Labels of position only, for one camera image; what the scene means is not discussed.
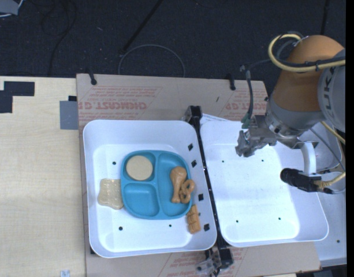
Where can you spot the white plastic tray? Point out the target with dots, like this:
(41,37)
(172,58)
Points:
(148,238)
(257,200)

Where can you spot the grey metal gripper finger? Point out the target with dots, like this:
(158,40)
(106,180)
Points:
(240,144)
(250,151)

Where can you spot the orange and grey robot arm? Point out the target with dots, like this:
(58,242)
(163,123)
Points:
(299,79)

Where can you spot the beige toy bread slice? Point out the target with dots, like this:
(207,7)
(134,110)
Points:
(109,193)

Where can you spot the brown cardboard board red print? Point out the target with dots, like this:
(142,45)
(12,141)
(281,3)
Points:
(165,102)

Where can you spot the round beige biscuit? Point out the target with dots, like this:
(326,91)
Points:
(139,168)

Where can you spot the blue divided plate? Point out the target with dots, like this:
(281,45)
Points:
(142,198)

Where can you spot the tan toy pretzel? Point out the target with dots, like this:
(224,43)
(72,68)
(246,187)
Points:
(190,187)

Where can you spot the tan toy chicken drumstick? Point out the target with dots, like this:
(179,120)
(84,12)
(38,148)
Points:
(176,177)

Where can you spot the tan ridged toy pastry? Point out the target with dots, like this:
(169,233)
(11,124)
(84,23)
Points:
(193,219)

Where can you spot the black cylinder on white bracket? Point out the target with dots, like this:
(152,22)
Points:
(298,179)

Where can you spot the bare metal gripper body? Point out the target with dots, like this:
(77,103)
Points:
(263,131)

